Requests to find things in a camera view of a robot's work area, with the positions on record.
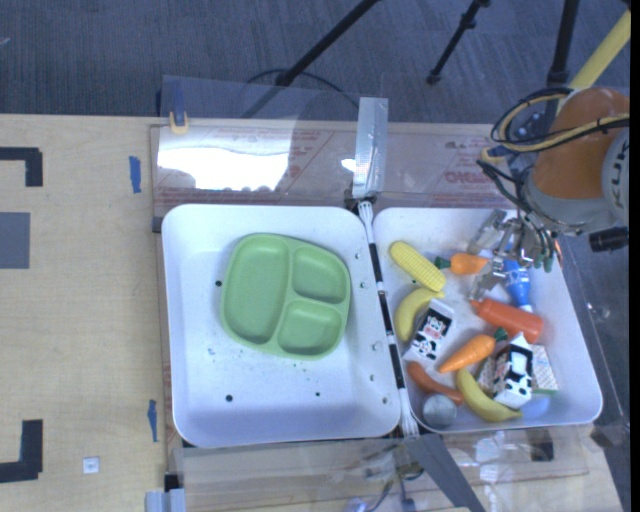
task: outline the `blue bottle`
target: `blue bottle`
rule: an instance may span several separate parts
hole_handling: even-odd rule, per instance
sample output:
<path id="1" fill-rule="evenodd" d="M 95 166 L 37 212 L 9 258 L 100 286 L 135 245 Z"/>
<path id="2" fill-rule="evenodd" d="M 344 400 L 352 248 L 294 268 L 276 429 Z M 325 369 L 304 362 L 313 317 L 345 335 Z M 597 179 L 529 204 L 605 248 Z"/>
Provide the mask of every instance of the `blue bottle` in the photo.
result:
<path id="1" fill-rule="evenodd" d="M 511 296 L 511 299 L 520 309 L 532 312 L 529 292 L 531 282 L 529 280 L 529 270 L 521 267 L 517 261 L 505 259 L 502 264 L 505 273 L 504 287 Z"/>

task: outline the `yellow corn cob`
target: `yellow corn cob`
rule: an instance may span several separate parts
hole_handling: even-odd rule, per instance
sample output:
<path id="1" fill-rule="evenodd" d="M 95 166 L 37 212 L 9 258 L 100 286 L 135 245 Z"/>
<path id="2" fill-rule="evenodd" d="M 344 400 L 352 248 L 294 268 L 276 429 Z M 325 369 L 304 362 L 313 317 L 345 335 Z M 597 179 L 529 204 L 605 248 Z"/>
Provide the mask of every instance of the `yellow corn cob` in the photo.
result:
<path id="1" fill-rule="evenodd" d="M 402 241 L 392 243 L 389 247 L 389 254 L 400 268 L 422 286 L 426 286 L 434 292 L 439 292 L 444 288 L 447 281 L 444 274 L 408 243 Z"/>

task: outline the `green plate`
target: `green plate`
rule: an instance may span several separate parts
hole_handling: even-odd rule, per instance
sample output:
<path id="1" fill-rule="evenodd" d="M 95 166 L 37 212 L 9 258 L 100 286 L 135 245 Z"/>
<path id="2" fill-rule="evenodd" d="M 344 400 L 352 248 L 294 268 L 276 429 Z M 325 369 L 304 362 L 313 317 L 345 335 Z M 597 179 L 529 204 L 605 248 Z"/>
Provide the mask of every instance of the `green plate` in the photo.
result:
<path id="1" fill-rule="evenodd" d="M 320 359 L 342 339 L 350 298 L 349 271 L 334 253 L 295 238 L 254 234 L 231 255 L 220 316 L 239 343 Z"/>

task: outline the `wooden table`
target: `wooden table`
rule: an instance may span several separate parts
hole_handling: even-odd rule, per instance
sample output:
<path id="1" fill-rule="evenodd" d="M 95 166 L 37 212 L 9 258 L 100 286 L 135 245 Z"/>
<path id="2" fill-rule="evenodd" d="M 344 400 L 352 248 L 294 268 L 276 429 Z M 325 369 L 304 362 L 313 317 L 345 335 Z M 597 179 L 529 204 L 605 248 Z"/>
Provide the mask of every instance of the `wooden table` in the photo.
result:
<path id="1" fill-rule="evenodd" d="M 19 460 L 24 420 L 43 424 L 42 471 L 0 484 L 0 510 L 144 510 L 145 493 L 163 487 L 167 469 L 158 235 L 151 230 L 150 128 L 160 120 L 0 120 L 0 147 L 43 154 L 42 186 L 25 186 L 24 162 L 0 161 L 0 212 L 30 214 L 28 268 L 0 268 L 0 462 Z M 150 403 L 157 404 L 155 438 Z M 588 433 L 588 426 L 578 431 L 586 473 L 500 484 L 493 497 L 480 486 L 479 498 L 488 510 L 493 500 L 518 511 L 620 510 Z M 451 506 L 437 490 L 415 497 L 423 510 Z M 387 500 L 380 510 L 397 506 Z M 344 500 L 312 509 L 343 507 Z"/>

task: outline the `carrot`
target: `carrot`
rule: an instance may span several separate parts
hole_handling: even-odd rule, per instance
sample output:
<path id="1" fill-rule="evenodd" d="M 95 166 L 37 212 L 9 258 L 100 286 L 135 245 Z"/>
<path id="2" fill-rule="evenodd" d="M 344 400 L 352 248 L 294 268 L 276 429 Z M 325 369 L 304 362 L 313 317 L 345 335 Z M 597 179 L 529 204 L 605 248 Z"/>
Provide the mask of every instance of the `carrot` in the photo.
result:
<path id="1" fill-rule="evenodd" d="M 467 252 L 457 252 L 451 259 L 441 258 L 438 256 L 434 264 L 439 269 L 450 268 L 454 274 L 477 274 L 487 264 L 489 258 L 478 256 L 477 254 L 469 254 Z"/>
<path id="2" fill-rule="evenodd" d="M 456 405 L 461 405 L 464 402 L 464 397 L 460 391 L 435 381 L 433 377 L 424 371 L 420 363 L 409 361 L 407 363 L 407 373 L 423 393 L 442 393 Z"/>
<path id="3" fill-rule="evenodd" d="M 438 371 L 440 373 L 447 373 L 482 361 L 491 355 L 495 346 L 496 339 L 493 336 L 478 334 L 442 363 Z"/>

